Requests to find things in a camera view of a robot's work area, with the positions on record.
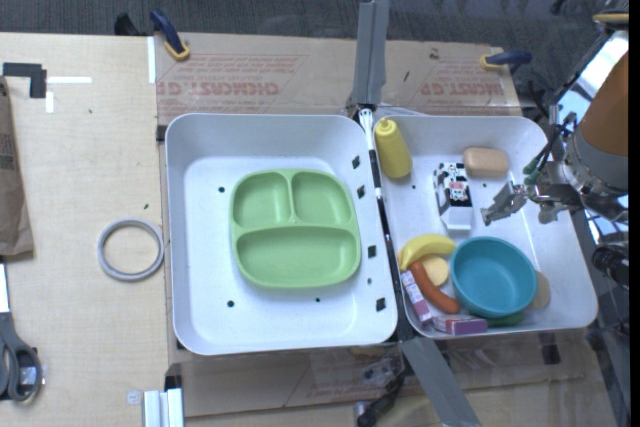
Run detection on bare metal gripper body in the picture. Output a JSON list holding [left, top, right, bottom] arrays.
[[525, 158, 630, 224]]

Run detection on beige toy bread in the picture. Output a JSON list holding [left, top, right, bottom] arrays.
[[462, 146, 511, 178]]

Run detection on white cow print carton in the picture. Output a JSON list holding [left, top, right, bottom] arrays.
[[432, 161, 475, 232]]

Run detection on blue bowl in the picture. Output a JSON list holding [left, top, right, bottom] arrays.
[[449, 236, 539, 319]]

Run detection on white plastic tray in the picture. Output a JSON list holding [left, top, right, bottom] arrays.
[[163, 112, 400, 357], [372, 114, 600, 341]]

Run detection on yellow banana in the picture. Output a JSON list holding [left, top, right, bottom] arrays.
[[397, 233, 458, 272]]

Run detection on yellow round biscuit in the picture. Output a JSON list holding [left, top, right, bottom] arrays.
[[422, 254, 450, 288]]

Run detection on beige round biscuit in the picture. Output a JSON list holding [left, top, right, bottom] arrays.
[[529, 269, 552, 310]]

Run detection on orange sausage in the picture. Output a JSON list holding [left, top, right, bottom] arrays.
[[409, 260, 461, 315]]

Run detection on green flat toy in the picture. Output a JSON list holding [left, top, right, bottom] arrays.
[[487, 309, 527, 329]]

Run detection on pink rectangular box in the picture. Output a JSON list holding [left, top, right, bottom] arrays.
[[431, 313, 489, 335]]

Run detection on pink and white carton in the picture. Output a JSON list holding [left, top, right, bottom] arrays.
[[399, 269, 434, 325]]

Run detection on yellow squeeze bottle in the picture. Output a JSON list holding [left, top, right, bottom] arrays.
[[373, 116, 414, 180]]

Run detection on green divided plate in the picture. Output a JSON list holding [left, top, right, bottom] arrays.
[[229, 168, 363, 290]]

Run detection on brown cardboard board red print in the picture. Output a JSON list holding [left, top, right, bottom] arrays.
[[153, 32, 617, 419]]

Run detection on white tape roll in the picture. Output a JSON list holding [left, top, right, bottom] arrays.
[[97, 218, 165, 283]]

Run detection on brown paper bag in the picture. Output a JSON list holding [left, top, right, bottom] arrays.
[[0, 75, 35, 258]]

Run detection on black cylinder on white bracket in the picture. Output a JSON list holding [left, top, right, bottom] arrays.
[[591, 244, 630, 289]]

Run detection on grey handled scissors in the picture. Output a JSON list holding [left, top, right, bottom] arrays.
[[0, 312, 44, 403]]

